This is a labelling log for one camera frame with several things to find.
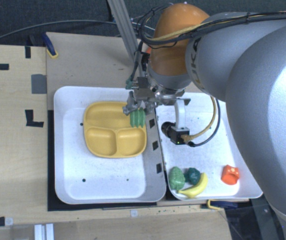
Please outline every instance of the gray tape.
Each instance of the gray tape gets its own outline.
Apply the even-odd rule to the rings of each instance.
[[[43,74],[32,74],[31,90],[32,94],[46,94],[48,91],[47,76]]]

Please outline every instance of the yellow cable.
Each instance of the yellow cable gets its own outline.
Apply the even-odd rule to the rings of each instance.
[[[249,18],[252,18],[252,17],[259,17],[261,15],[249,15]],[[241,19],[243,18],[244,16],[235,16],[235,17],[231,17],[231,18],[227,18],[225,21],[222,21],[222,22],[217,22],[215,23],[214,25],[216,24],[224,24],[224,23],[228,23],[228,22],[231,22],[231,21],[235,21],[237,19]],[[182,34],[185,34],[187,32],[190,32],[190,31],[193,31],[195,29],[197,29],[198,27],[200,26],[203,26],[205,24],[210,24],[212,23],[213,21],[209,21],[209,22],[204,22],[204,23],[201,23],[201,24],[198,24],[198,25],[193,25],[193,26],[189,26],[189,27],[185,27],[185,28],[182,28],[180,30],[177,30],[175,32],[172,32],[172,33],[169,33],[169,34],[165,34],[165,35],[162,35],[162,36],[159,36],[159,37],[153,37],[153,38],[149,38],[147,37],[146,39],[150,40],[150,41],[164,41],[164,40],[167,40],[169,38],[173,38],[173,37],[176,37],[176,36],[179,36],[179,35],[182,35]]]
[[[185,143],[187,142],[190,142],[191,140],[201,136],[202,134],[204,134],[208,129],[211,128],[211,126],[213,125],[214,123],[214,120],[215,120],[215,117],[216,117],[216,114],[217,114],[217,105],[215,103],[215,100],[212,96],[210,96],[211,100],[212,100],[212,103],[213,103],[213,116],[212,116],[212,119],[211,121],[209,122],[209,124],[207,125],[207,127],[205,127],[202,131],[200,131],[199,133],[197,134],[194,134],[194,135],[182,135],[181,138],[184,140]]]

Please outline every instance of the metal bracket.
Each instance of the metal bracket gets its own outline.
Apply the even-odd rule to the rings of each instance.
[[[35,240],[54,240],[54,226],[53,223],[46,225],[34,225],[34,239]]]
[[[175,107],[175,128],[176,131],[187,131],[186,127],[186,116],[185,116],[185,106],[189,104],[190,99],[178,98],[174,103]]]
[[[141,103],[141,100],[135,100],[135,98],[133,97],[133,91],[131,90],[128,93],[127,104],[123,107],[123,113],[128,116],[131,112],[137,110],[140,107]]]

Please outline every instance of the green broccoli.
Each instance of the green broccoli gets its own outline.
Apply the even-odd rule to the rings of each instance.
[[[173,167],[168,175],[169,186],[172,190],[181,190],[185,184],[183,172],[177,166]]]
[[[184,173],[185,182],[190,182],[192,185],[198,184],[201,178],[201,173],[195,168],[188,168],[187,172]]]

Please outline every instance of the orange object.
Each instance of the orange object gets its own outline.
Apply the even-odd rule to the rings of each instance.
[[[222,172],[221,180],[228,185],[235,185],[240,178],[239,168],[226,165]]]
[[[146,49],[146,53],[147,53],[147,54],[151,54],[151,51],[152,51],[152,48],[151,48],[151,47],[148,47],[148,48]]]
[[[154,32],[159,38],[175,31],[202,23],[209,15],[200,8],[187,4],[176,3],[166,8],[161,14]],[[177,42],[173,47],[152,49],[150,59],[152,69],[160,75],[178,76],[187,74],[185,52],[188,40]]]

